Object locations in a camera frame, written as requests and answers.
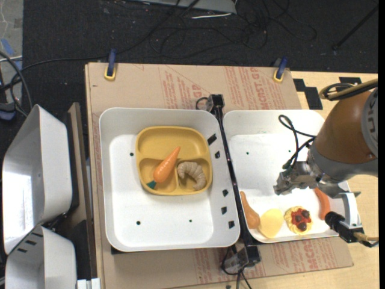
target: blue clamp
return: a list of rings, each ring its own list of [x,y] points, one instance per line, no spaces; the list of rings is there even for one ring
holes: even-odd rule
[[[16,116],[15,104],[0,104],[0,120],[10,121]]]
[[[276,69],[276,71],[274,72],[273,80],[275,82],[283,81],[283,72],[285,71],[287,63],[288,63],[288,59],[285,56],[283,56],[278,69]]]
[[[108,66],[104,71],[104,78],[107,80],[115,80],[116,67],[115,67],[116,49],[112,48],[108,56]]]

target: black floor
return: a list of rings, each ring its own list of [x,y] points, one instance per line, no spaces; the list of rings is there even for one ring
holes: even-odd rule
[[[84,64],[105,61],[111,48],[127,63],[270,66],[286,56],[292,70],[378,73],[378,11],[332,48],[376,6],[378,0],[239,0],[238,15],[192,19],[208,12],[24,0],[23,74],[34,104],[61,117],[79,102],[86,125]],[[25,99],[23,106],[29,110]],[[0,159],[24,119],[0,121]]]

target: cardboard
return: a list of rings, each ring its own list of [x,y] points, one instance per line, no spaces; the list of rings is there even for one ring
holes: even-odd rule
[[[105,68],[105,63],[85,66],[97,272],[102,288],[200,288],[199,285],[224,288],[225,284],[233,284],[235,277],[220,270],[225,249],[111,253],[103,212],[99,116],[111,107],[195,109],[196,101],[211,93],[224,96],[225,112],[234,109],[300,109],[305,107],[306,100],[302,100],[301,95],[298,98],[292,73],[285,70],[284,80],[278,84],[272,79],[274,69],[267,67],[118,64],[115,81],[107,81],[103,78]],[[373,191],[372,197],[378,197]],[[365,262],[359,264],[360,270],[335,272],[341,267],[352,269],[352,249],[358,249],[357,253],[365,258]],[[245,270],[245,276],[256,288],[259,284],[268,284],[266,287],[270,288],[305,288],[303,285],[307,287],[308,284],[303,281],[304,276],[296,275],[311,271],[321,273],[322,279],[318,283],[314,274],[304,274],[314,282],[313,288],[353,288],[369,281],[376,284],[379,279],[376,270],[378,251],[374,250],[370,255],[365,247],[357,244],[350,247],[339,237],[264,244],[259,250],[262,262]],[[341,285],[337,285],[339,279],[343,280]]]

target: toy waffle with berries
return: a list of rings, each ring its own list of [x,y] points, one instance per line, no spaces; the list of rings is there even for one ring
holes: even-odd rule
[[[301,206],[288,209],[285,212],[284,219],[286,220],[289,229],[298,235],[308,233],[313,225],[309,211]]]

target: yellow plate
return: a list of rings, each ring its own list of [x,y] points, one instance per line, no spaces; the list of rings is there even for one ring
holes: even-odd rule
[[[150,188],[147,183],[153,181],[153,171],[177,146],[180,152],[176,166],[166,181],[156,183]],[[145,128],[138,136],[135,144],[137,168],[142,186],[147,191],[164,196],[197,194],[207,190],[212,183],[212,164],[207,140],[201,133],[192,128],[179,126],[154,126]],[[206,185],[195,191],[195,180],[189,175],[180,179],[176,167],[190,161],[202,166],[206,177]]]

